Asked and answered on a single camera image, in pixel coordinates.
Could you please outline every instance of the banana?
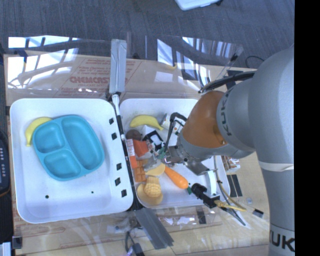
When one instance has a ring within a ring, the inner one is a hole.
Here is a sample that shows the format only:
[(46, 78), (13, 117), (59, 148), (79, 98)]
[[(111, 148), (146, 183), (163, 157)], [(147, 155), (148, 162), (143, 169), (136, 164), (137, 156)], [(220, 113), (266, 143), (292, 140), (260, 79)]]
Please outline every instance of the banana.
[(27, 147), (31, 146), (32, 135), (34, 134), (35, 129), (38, 126), (40, 126), (40, 125), (42, 125), (42, 124), (44, 124), (46, 122), (49, 122), (51, 120), (52, 120), (52, 118), (50, 118), (50, 117), (39, 117), (39, 118), (33, 120), (29, 124), (29, 126), (25, 129), (25, 132), (24, 132), (24, 136), (26, 138), (26, 146)]
[(134, 128), (137, 126), (143, 126), (143, 125), (147, 125), (147, 126), (151, 126), (154, 128), (159, 129), (160, 131), (162, 131), (164, 128), (160, 126), (160, 124), (158, 123), (158, 120), (151, 116), (151, 115), (147, 115), (147, 114), (141, 114), (141, 115), (137, 115), (136, 117), (134, 117), (130, 123), (130, 127)]

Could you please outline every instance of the tray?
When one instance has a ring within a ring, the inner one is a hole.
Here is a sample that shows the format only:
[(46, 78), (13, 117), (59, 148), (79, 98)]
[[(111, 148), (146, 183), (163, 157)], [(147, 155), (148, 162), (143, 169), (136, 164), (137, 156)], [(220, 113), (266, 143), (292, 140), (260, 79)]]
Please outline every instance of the tray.
[(89, 174), (105, 159), (95, 131), (78, 115), (62, 116), (38, 126), (32, 144), (46, 172), (58, 181)]
[[(25, 130), (39, 117), (77, 115), (94, 130), (104, 151), (99, 168), (79, 178), (49, 176)], [(126, 211), (133, 203), (128, 168), (113, 106), (103, 99), (23, 98), (10, 108), (16, 205), (29, 223), (46, 223)]]
[[(197, 103), (196, 99), (192, 98), (130, 98), (124, 100), (120, 105), (120, 113), (122, 115), (122, 124), (124, 133), (131, 130), (130, 122), (137, 115), (151, 115), (155, 117), (159, 122), (162, 120), (165, 114), (172, 114), (178, 112), (185, 117), (188, 117), (194, 105)], [(150, 128), (146, 125), (137, 126), (134, 128), (138, 130), (142, 137), (146, 133), (150, 132)], [(160, 137), (165, 141), (167, 139), (168, 130), (156, 130)], [(177, 142), (177, 135), (174, 133), (171, 135), (169, 140), (169, 146), (174, 146)], [(214, 160), (213, 157), (202, 162), (209, 169), (214, 169)], [(216, 164), (218, 168), (219, 178), (224, 185), (224, 189), (228, 194), (230, 194), (230, 186), (228, 183), (226, 171), (223, 165), (223, 161), (220, 156), (216, 158)], [(183, 164), (177, 164), (173, 168), (176, 172), (184, 176), (189, 184), (192, 186), (194, 183), (199, 183), (205, 187), (209, 187), (211, 180), (207, 175), (195, 175), (191, 170), (185, 167)], [(203, 205), (202, 200), (197, 199), (194, 194), (188, 194), (186, 189), (180, 189), (170, 178), (163, 173), (159, 176), (159, 182), (161, 186), (161, 191), (163, 194), (163, 200), (158, 205), (151, 205), (147, 202), (144, 202), (139, 199), (140, 203), (147, 207), (153, 209), (164, 209), (172, 207), (189, 207), (189, 206), (198, 206)], [(139, 182), (135, 182), (135, 189), (138, 188)], [(221, 195), (219, 187), (216, 188), (216, 191)]]

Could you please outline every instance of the toy banana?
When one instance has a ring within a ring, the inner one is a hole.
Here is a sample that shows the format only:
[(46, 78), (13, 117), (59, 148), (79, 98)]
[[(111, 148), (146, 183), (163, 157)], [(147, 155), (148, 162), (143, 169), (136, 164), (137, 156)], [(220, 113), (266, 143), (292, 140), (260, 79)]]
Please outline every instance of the toy banana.
[(134, 128), (137, 126), (143, 126), (143, 125), (147, 125), (147, 126), (151, 126), (154, 128), (159, 129), (160, 131), (162, 131), (164, 128), (160, 126), (160, 124), (158, 123), (158, 120), (151, 116), (151, 115), (147, 115), (147, 114), (141, 114), (141, 115), (137, 115), (136, 117), (134, 117), (130, 123), (130, 127)]
[(50, 117), (39, 117), (39, 118), (33, 120), (29, 124), (29, 126), (26, 128), (26, 130), (24, 132), (24, 136), (26, 138), (26, 146), (27, 147), (31, 146), (32, 135), (34, 134), (35, 129), (38, 126), (40, 126), (40, 125), (42, 125), (42, 124), (44, 124), (44, 123), (46, 123), (48, 121), (51, 121), (51, 120), (52, 120), (52, 118), (50, 118)]

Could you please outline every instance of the orange carrot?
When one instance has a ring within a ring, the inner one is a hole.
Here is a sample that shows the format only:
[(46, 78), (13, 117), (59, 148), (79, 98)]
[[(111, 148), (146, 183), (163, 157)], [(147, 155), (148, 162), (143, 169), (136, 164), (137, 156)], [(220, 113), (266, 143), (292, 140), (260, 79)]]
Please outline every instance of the orange carrot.
[(185, 177), (177, 173), (175, 170), (165, 166), (164, 172), (169, 176), (169, 178), (173, 181), (175, 185), (177, 185), (180, 189), (187, 189), (189, 183)]

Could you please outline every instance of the white tray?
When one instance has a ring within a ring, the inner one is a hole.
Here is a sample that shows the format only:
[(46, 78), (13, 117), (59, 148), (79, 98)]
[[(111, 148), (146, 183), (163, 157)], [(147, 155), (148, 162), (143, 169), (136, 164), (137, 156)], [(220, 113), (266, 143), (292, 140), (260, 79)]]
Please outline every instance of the white tray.
[[(137, 115), (151, 115), (157, 118), (160, 122), (162, 117), (167, 113), (171, 115), (174, 112), (178, 112), (185, 117), (188, 117), (194, 105), (197, 103), (196, 99), (191, 98), (130, 98), (124, 100), (120, 104), (120, 113), (122, 115), (122, 124), (124, 133), (129, 131), (131, 120)], [(138, 130), (143, 136), (145, 135), (145, 126), (138, 126), (134, 128)], [(167, 140), (168, 130), (156, 130), (160, 137), (165, 141)], [(177, 136), (173, 133), (170, 137), (169, 146), (174, 146), (177, 142)], [(228, 194), (230, 194), (230, 187), (226, 175), (226, 171), (220, 156), (216, 158), (217, 168), (219, 178), (222, 181), (224, 189)], [(213, 157), (202, 162), (209, 169), (214, 169), (214, 160)], [(185, 167), (183, 164), (177, 164), (173, 167), (176, 172), (184, 176), (190, 186), (194, 183), (199, 183), (208, 188), (210, 182), (207, 178), (207, 175), (195, 175), (191, 170)], [(197, 206), (203, 205), (202, 200), (197, 199), (194, 194), (189, 195), (186, 189), (180, 189), (170, 178), (164, 173), (159, 176), (159, 182), (161, 186), (161, 191), (163, 194), (163, 200), (158, 205), (150, 205), (144, 201), (140, 200), (140, 203), (147, 207), (153, 209), (163, 209), (171, 207), (188, 207), (188, 206)], [(217, 187), (217, 193), (221, 195), (219, 187)]]
[[(33, 147), (26, 146), (24, 132), (36, 118), (64, 115), (79, 115), (89, 122), (102, 144), (105, 160), (101, 167), (83, 177), (58, 181), (46, 173)], [(16, 204), (25, 221), (45, 223), (119, 213), (132, 205), (133, 193), (116, 115), (107, 101), (19, 99), (10, 108), (10, 125)]]

